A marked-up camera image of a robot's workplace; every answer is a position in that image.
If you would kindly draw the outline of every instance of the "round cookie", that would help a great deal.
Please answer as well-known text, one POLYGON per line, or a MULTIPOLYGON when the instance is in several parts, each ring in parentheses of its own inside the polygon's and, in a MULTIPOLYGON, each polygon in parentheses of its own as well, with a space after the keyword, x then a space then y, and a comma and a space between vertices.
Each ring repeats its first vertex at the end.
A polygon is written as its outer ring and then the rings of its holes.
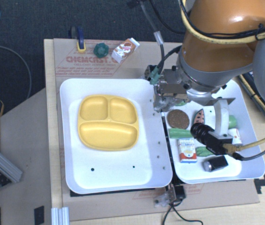
POLYGON ((171 110, 167 115, 167 121, 173 128, 187 129, 189 126, 188 115, 179 109, 171 110))

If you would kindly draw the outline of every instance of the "small box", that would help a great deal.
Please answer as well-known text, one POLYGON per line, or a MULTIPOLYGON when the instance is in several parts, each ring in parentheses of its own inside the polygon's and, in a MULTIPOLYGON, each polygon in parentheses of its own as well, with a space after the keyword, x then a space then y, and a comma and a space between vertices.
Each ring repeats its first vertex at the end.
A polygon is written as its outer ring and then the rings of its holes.
POLYGON ((197 162, 197 154, 193 138, 178 139, 177 146, 181 163, 197 162))
POLYGON ((118 63, 122 63, 139 46, 140 44, 134 38, 128 38, 113 50, 112 58, 118 63))

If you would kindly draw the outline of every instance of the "white tray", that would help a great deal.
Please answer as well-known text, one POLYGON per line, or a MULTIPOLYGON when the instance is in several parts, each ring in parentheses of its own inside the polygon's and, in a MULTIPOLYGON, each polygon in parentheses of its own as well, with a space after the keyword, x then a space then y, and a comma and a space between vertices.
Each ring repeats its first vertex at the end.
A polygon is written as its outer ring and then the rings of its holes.
MULTIPOLYGON (((242 91, 240 90, 238 84, 233 80, 229 81, 227 83, 227 87, 224 90, 220 89, 220 91, 214 94, 213 97, 235 98, 235 100, 229 105, 229 114, 235 116, 237 120, 236 128, 239 130, 242 143, 248 144, 255 142, 257 139, 250 121, 246 104, 243 100, 242 91)), ((189 116, 190 125, 187 129, 190 129, 194 115, 202 108, 203 107, 201 105, 190 102, 184 106, 174 107, 173 109, 180 109, 189 116)), ((215 128, 215 118, 212 119, 212 115, 215 113, 213 106, 204 107, 203 109, 205 113, 205 123, 212 128, 215 128)), ((206 172, 203 169, 202 163, 206 159, 210 159, 211 156, 197 157, 196 163, 180 163, 176 140, 170 139, 170 144, 175 172, 179 179, 185 183, 196 184, 204 182, 254 179, 262 177, 265 173, 265 162, 263 157, 241 162, 228 155, 225 155, 229 164, 227 167, 214 172, 206 172)), ((195 146, 202 146, 202 144, 195 140, 195 146)), ((244 157, 250 157, 258 153, 260 153, 259 146, 243 150, 240 154, 244 157)))
POLYGON ((60 88, 66 181, 78 194, 159 188, 168 185, 173 171, 160 114, 153 109, 153 86, 142 79, 79 79, 60 88), (139 118, 139 138, 126 151, 86 147, 77 131, 83 98, 106 94, 129 99, 139 118))

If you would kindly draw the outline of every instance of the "yellow cable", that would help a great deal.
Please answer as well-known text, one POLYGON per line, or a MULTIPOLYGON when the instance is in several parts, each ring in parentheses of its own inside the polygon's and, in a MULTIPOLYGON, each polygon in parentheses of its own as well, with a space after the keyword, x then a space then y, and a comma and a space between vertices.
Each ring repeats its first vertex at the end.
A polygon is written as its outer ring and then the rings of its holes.
MULTIPOLYGON (((261 106, 261 108, 265 112, 264 103, 259 99, 257 94, 253 91, 253 89, 250 87, 250 85, 244 79, 243 75, 240 75, 239 77, 240 77, 241 81, 244 83, 244 85, 246 86, 246 88, 248 89, 249 93, 252 95, 252 97, 256 100, 256 102, 261 106)), ((263 138, 263 139, 261 139, 259 141, 256 141, 256 142, 249 143, 249 144, 244 145, 244 146, 234 146, 232 144, 224 144, 223 147, 225 149, 227 149, 227 153, 228 154, 232 154, 232 153, 234 153, 236 151, 242 151, 244 149, 248 149, 248 148, 252 148, 252 147, 258 146, 258 145, 260 145, 260 144, 262 144, 264 142, 265 142, 265 138, 263 138)))
MULTIPOLYGON (((182 0, 182 4, 185 6, 187 0, 182 0)), ((181 8, 181 16, 182 21, 186 27, 186 29, 195 37, 198 39, 208 42, 208 43, 214 43, 214 44, 245 44, 245 43, 252 43, 257 40, 265 39, 265 32, 262 32, 258 34, 257 36, 250 36, 250 37, 244 37, 244 38, 235 38, 235 39, 221 39, 221 38, 211 38, 207 37, 199 32, 197 32, 189 23, 186 15, 184 14, 183 9, 181 8)))

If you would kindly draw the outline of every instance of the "yellow divided plate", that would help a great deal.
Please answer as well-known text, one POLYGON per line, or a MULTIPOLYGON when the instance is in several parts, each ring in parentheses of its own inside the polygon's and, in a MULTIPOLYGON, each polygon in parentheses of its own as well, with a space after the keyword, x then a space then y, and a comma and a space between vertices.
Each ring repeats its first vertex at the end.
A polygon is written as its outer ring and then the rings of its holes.
POLYGON ((132 148, 139 134, 132 102, 112 95, 91 95, 79 106, 78 134, 84 145, 108 151, 132 148))

